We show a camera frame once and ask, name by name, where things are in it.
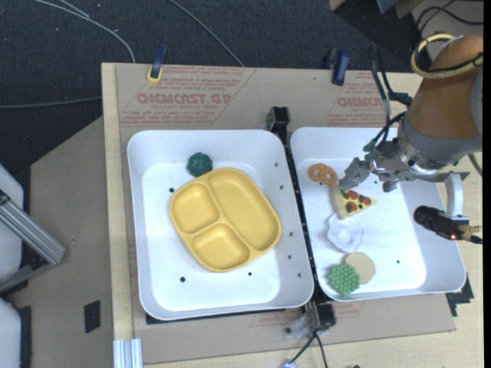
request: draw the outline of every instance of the pizza slice toy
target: pizza slice toy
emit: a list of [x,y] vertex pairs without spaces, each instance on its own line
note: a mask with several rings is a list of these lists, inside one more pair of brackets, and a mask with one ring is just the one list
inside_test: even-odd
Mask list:
[[358,214],[377,203],[375,199],[360,195],[353,189],[341,192],[338,184],[331,186],[330,193],[334,211],[340,219],[344,219],[349,215]]

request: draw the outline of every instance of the yellow divided plate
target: yellow divided plate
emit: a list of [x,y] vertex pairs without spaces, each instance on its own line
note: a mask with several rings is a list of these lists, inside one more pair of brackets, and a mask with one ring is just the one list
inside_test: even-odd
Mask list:
[[231,271],[265,254],[282,233],[278,215],[244,172],[220,168],[179,188],[170,218],[194,257],[212,271]]

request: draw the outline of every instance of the pretzel toy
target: pretzel toy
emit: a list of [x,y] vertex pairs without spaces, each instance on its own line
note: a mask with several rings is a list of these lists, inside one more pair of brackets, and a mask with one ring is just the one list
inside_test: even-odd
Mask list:
[[334,169],[324,163],[316,163],[308,168],[308,178],[315,182],[322,182],[326,186],[332,186],[338,181]]

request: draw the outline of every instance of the white cable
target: white cable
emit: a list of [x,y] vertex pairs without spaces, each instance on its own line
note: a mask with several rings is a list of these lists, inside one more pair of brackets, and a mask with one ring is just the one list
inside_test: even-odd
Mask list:
[[68,12],[69,14],[75,15],[75,16],[77,16],[79,18],[84,19],[85,21],[89,21],[90,23],[92,23],[93,25],[96,25],[99,28],[102,28],[103,30],[107,31],[108,33],[110,33],[114,37],[116,37],[126,47],[126,49],[130,52],[132,62],[133,63],[136,63],[135,57],[134,57],[133,51],[130,48],[130,45],[128,45],[126,43],[126,41],[123,38],[121,38],[119,35],[117,35],[114,31],[112,31],[109,28],[101,25],[100,23],[96,22],[94,19],[87,18],[87,17],[85,17],[83,15],[78,14],[77,12],[73,12],[73,11],[71,11],[71,10],[65,8],[65,7],[61,7],[60,5],[52,4],[50,2],[45,2],[44,0],[32,0],[32,1],[33,2],[38,2],[38,3],[41,3],[41,4],[45,4],[45,5],[49,5],[50,7],[57,8],[57,9],[60,9],[62,11]]
[[70,4],[69,2],[67,2],[66,0],[58,0],[59,2],[62,2],[63,4],[66,4],[68,7],[70,7],[71,9],[75,10],[76,12],[78,12],[79,14],[82,14],[84,17],[86,18],[89,18],[90,15],[89,14],[86,14],[85,12],[83,12],[81,9],[75,7],[73,4]]

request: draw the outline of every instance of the blue clamp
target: blue clamp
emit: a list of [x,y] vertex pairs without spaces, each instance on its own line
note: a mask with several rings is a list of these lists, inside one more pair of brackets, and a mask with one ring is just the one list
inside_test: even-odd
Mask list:
[[331,79],[333,84],[337,84],[338,86],[342,86],[344,84],[344,75],[346,74],[346,70],[350,64],[350,59],[350,52],[348,52],[346,49],[341,49],[338,52],[336,67],[332,73]]
[[152,84],[158,84],[162,79],[163,67],[162,64],[166,59],[167,45],[160,44],[153,60],[153,65],[148,70],[147,80]]

